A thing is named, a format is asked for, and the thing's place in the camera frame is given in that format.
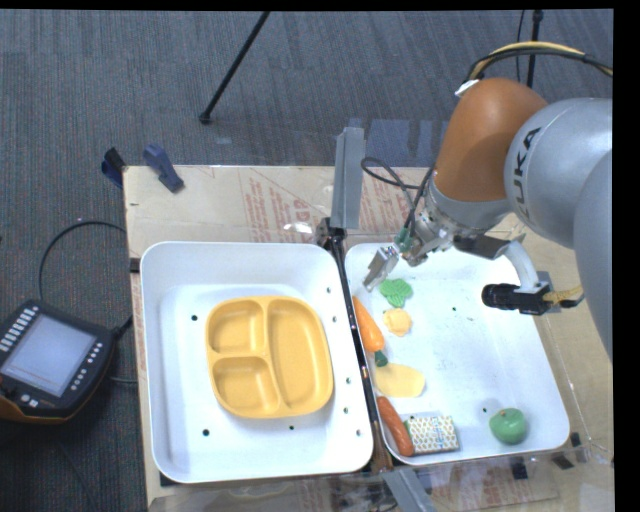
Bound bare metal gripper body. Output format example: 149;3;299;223
398;212;464;268

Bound green broccoli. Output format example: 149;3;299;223
378;277;415;309

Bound orange carrot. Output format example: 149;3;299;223
351;295;391;369

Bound yellow ruffled toy food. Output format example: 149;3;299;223
382;307;414;338

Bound yellow divided plate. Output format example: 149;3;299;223
204;294;336;420

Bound pale yellow flat oval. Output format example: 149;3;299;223
374;362;427;400

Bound white plastic tray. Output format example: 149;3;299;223
139;240;376;485
343;241;572;467

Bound orange sausage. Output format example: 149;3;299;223
375;395;416;458

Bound brown cardboard board red print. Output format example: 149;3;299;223
122;164;614;512

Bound white patterned packet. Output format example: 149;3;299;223
403;414;461;457

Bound green apple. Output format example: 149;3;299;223
487;406;529;447

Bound black cylinder on white bracket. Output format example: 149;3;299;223
480;239;554;317

